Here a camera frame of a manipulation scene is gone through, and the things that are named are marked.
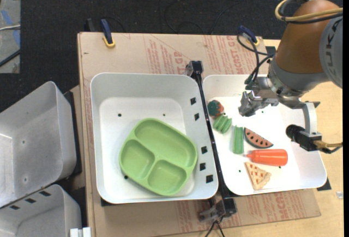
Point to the green toy celery stick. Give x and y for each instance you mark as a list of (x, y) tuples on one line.
[(238, 140)]

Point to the toy pie slice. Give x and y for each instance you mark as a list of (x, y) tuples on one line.
[(256, 176)]

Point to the green ribbed toy vegetable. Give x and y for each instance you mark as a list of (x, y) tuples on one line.
[(222, 123)]

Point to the toy watermelon slice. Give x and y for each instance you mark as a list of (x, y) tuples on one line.
[(256, 139)]

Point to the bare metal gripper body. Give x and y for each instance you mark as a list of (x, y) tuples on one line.
[(265, 88)]

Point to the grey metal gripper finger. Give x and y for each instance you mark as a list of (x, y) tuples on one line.
[(260, 104), (245, 105)]

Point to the white plastic tray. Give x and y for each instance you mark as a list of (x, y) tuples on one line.
[(41, 216), (32, 135), (147, 85), (294, 170)]

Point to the green divided plate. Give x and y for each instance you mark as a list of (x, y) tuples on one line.
[(158, 156)]

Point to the black cylinder on white bracket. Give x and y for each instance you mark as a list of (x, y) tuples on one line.
[(300, 135)]

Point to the orange squeeze bottle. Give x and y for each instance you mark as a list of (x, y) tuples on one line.
[(270, 157)]

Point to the brown cardboard board, red print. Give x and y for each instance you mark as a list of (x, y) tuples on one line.
[(152, 53)]

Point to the orange and green toy fruit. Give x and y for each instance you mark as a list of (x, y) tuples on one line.
[(215, 108)]

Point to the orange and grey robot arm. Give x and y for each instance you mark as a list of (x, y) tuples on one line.
[(300, 39)]

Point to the thin black rod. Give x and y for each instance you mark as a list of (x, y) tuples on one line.
[(211, 132)]

